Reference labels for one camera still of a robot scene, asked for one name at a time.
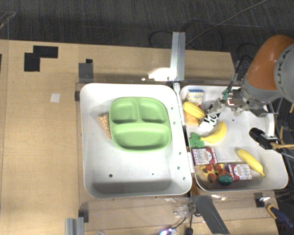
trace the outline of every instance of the banana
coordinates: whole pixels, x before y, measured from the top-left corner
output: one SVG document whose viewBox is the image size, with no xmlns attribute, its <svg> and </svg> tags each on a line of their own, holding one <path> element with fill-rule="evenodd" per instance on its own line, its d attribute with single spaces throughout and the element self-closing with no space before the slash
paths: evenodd
<svg viewBox="0 0 294 235">
<path fill-rule="evenodd" d="M 261 176 L 265 177 L 263 166 L 252 155 L 250 155 L 247 151 L 242 149 L 238 150 L 237 153 L 240 156 L 240 158 L 243 159 L 246 163 L 248 163 L 254 171 L 257 171 L 261 174 Z"/>
<path fill-rule="evenodd" d="M 206 115 L 201 108 L 197 107 L 192 102 L 184 102 L 183 110 L 198 119 L 204 118 Z"/>
<path fill-rule="evenodd" d="M 219 140 L 223 139 L 225 134 L 226 134 L 226 124 L 223 121 L 221 121 L 217 127 L 217 130 L 213 134 L 207 137 L 201 137 L 201 140 L 209 142 L 209 143 L 216 143 Z"/>
</svg>

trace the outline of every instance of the wooden tabletop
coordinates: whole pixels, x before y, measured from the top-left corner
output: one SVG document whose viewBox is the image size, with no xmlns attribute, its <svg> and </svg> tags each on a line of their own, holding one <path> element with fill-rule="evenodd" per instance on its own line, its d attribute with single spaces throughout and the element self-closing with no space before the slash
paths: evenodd
<svg viewBox="0 0 294 235">
<path fill-rule="evenodd" d="M 24 72 L 25 53 L 32 53 L 34 45 L 59 47 L 58 58 L 41 58 L 40 72 Z M 65 219 L 76 218 L 80 207 L 74 100 L 78 63 L 92 59 L 99 78 L 143 78 L 154 68 L 170 66 L 171 50 L 0 40 L 0 54 L 0 235 L 64 234 Z M 234 70 L 225 52 L 186 51 L 185 67 L 187 79 L 225 83 Z M 60 94 L 59 102 L 50 101 L 52 94 Z M 227 218 L 230 207 L 217 206 L 231 234 L 277 234 L 275 221 L 264 208 L 240 207 L 239 198 L 232 202 L 235 219 Z M 270 200 L 276 203 L 274 195 Z M 129 215 L 134 209 L 127 209 Z M 101 211 L 100 218 L 106 222 L 108 214 L 116 215 L 113 208 Z M 123 219 L 124 214 L 115 217 Z M 171 213 L 164 219 L 162 226 L 111 226 L 104 232 L 151 235 L 167 222 L 179 221 Z M 94 235 L 100 223 L 85 227 L 86 234 Z M 196 234 L 209 234 L 200 218 L 193 228 Z"/>
</svg>

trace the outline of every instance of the maroon box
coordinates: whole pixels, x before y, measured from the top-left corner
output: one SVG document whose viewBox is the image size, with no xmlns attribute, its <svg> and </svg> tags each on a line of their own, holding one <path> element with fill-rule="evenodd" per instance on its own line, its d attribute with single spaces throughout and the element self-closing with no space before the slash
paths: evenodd
<svg viewBox="0 0 294 235">
<path fill-rule="evenodd" d="M 253 179 L 250 167 L 247 164 L 229 164 L 226 169 L 230 172 L 234 181 Z"/>
<path fill-rule="evenodd" d="M 213 148 L 192 149 L 195 165 L 214 165 L 217 157 Z"/>
</svg>

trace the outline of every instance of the black floor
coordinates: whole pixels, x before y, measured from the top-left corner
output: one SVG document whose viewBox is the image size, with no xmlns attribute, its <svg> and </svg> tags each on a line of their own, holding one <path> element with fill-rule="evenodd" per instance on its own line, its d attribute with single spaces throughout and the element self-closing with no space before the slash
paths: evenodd
<svg viewBox="0 0 294 235">
<path fill-rule="evenodd" d="M 0 16 L 17 12 L 0 39 L 170 48 L 170 32 L 185 31 L 189 42 L 261 1 L 0 0 Z M 229 51 L 235 63 L 244 54 L 253 57 L 275 34 L 294 38 L 294 0 L 268 0 L 209 30 L 187 49 Z M 294 200 L 284 199 L 280 208 L 294 221 Z M 294 234 L 294 229 L 280 232 Z"/>
</svg>

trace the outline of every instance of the green plate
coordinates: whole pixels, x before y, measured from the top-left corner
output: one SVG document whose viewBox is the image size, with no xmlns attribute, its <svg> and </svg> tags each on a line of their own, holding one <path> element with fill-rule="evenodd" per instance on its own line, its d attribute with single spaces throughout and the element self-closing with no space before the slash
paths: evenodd
<svg viewBox="0 0 294 235">
<path fill-rule="evenodd" d="M 111 137 L 125 151 L 154 151 L 171 143 L 171 127 L 165 106 L 154 98 L 122 97 L 109 112 Z"/>
</svg>

